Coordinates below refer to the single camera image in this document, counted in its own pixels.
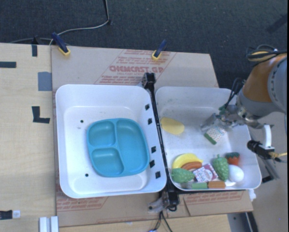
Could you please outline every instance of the white egg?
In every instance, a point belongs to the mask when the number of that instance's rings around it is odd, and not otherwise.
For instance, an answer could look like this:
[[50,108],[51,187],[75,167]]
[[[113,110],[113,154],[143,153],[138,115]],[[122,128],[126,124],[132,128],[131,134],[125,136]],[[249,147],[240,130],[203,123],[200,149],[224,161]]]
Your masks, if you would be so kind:
[[230,164],[230,165],[228,165],[228,169],[229,169],[228,179],[230,181],[240,182],[243,180],[245,174],[240,167]]

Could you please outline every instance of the toy food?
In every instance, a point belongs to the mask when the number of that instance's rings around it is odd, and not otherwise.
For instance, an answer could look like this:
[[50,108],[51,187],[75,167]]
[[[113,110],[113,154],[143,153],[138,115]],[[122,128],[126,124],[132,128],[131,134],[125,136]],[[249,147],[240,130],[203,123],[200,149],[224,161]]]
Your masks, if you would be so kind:
[[191,171],[183,168],[172,169],[171,176],[173,181],[177,183],[188,182],[195,177],[195,175]]
[[184,182],[181,183],[181,187],[185,189],[193,189],[193,190],[200,190],[200,189],[208,189],[207,182]]
[[184,164],[181,168],[190,170],[190,169],[199,169],[202,167],[202,163],[200,161],[192,161]]
[[184,124],[172,118],[163,117],[160,125],[165,131],[174,135],[179,135],[184,131]]
[[224,181],[221,180],[213,180],[208,182],[208,188],[214,188],[214,189],[224,189],[226,187],[226,184]]
[[230,164],[228,166],[228,169],[229,169],[228,179],[230,181],[232,181],[232,182],[240,182],[240,181],[243,180],[245,174],[244,174],[243,170],[240,167]]
[[207,182],[217,178],[217,174],[210,163],[193,171],[198,182]]
[[229,169],[226,158],[217,155],[217,158],[213,159],[212,166],[221,180],[226,181],[228,179]]
[[177,156],[173,160],[172,168],[181,168],[184,164],[192,161],[199,161],[203,162],[203,160],[199,159],[195,154],[193,153],[185,153],[182,155]]
[[210,128],[205,134],[205,138],[208,139],[210,141],[210,143],[212,143],[213,145],[216,145],[217,142],[221,139],[222,136],[224,136],[224,134],[226,133],[226,131],[220,127],[220,126],[214,126],[212,128]]
[[239,164],[240,154],[238,152],[231,152],[225,155],[228,164],[236,165]]

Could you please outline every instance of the blue tray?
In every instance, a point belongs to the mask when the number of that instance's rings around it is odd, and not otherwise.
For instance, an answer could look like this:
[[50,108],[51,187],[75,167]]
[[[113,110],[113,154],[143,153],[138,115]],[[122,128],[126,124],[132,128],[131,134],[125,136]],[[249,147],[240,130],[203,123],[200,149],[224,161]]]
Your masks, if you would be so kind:
[[134,120],[105,119],[87,129],[87,146],[92,166],[105,177],[138,174],[149,164],[143,130]]

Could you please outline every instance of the cardboard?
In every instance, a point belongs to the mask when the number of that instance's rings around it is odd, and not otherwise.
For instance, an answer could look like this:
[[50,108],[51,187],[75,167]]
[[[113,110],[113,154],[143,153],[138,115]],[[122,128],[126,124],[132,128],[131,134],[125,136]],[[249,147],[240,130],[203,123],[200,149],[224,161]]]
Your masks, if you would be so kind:
[[[153,51],[70,46],[70,55],[51,47],[54,145],[56,153],[56,204],[60,227],[157,219],[148,204],[158,193],[72,199],[59,186],[56,141],[56,90],[65,84],[138,85],[143,74],[155,73],[155,90],[163,86],[218,87],[208,54],[162,52],[159,60]],[[180,194],[176,211],[168,218],[251,211],[247,190]]]

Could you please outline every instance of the plastic toy vegetable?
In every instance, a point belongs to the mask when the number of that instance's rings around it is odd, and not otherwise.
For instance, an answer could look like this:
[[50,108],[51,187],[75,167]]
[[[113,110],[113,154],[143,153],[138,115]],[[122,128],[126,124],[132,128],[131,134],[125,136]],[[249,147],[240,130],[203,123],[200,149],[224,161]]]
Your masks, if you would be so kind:
[[210,189],[224,189],[226,184],[221,180],[213,180],[208,182],[208,188]]
[[228,164],[238,166],[240,160],[240,154],[238,152],[231,152],[225,155]]
[[229,169],[226,158],[217,155],[217,158],[212,162],[212,166],[221,180],[226,181],[228,179]]
[[177,156],[172,164],[172,168],[181,168],[184,164],[192,161],[199,161],[203,162],[203,160],[199,159],[195,154],[193,153],[185,153],[182,155]]
[[195,175],[191,171],[183,168],[172,169],[171,176],[173,181],[177,183],[188,182],[195,177]]
[[181,183],[181,187],[185,189],[194,189],[194,190],[201,190],[201,189],[208,189],[207,182],[184,182]]
[[173,118],[163,117],[160,120],[160,125],[165,131],[174,135],[179,135],[184,132],[184,124]]
[[200,161],[193,161],[184,164],[181,168],[190,170],[190,169],[199,169],[202,167],[202,163]]
[[230,175],[228,176],[228,179],[230,181],[232,181],[232,182],[240,182],[240,181],[243,180],[245,174],[244,174],[243,170],[240,167],[230,164],[228,169],[230,171]]

